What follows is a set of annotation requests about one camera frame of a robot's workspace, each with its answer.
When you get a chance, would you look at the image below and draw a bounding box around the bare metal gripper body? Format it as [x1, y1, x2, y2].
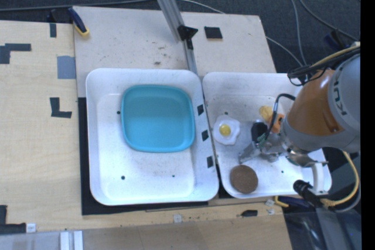
[257, 132, 312, 168]

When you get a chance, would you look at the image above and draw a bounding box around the orange toy food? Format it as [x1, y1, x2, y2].
[271, 113, 285, 135]

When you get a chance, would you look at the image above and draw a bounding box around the brown round biscuit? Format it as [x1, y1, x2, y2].
[229, 164, 259, 195]

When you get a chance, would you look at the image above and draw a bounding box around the white and yellow fried egg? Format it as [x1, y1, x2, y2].
[212, 114, 241, 146]

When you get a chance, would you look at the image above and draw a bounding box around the yellow toy food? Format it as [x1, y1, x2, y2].
[258, 105, 274, 122]

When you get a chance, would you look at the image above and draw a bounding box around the white plastic tray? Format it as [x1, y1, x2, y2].
[85, 67, 220, 207]
[202, 71, 333, 200]

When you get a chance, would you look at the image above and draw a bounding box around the blue plate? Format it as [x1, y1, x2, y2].
[120, 84, 196, 153]

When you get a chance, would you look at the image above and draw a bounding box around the pale wood board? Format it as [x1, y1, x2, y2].
[72, 5, 284, 217]

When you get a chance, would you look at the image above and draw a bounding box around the black cylinder on white bracket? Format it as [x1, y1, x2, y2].
[293, 162, 329, 201]

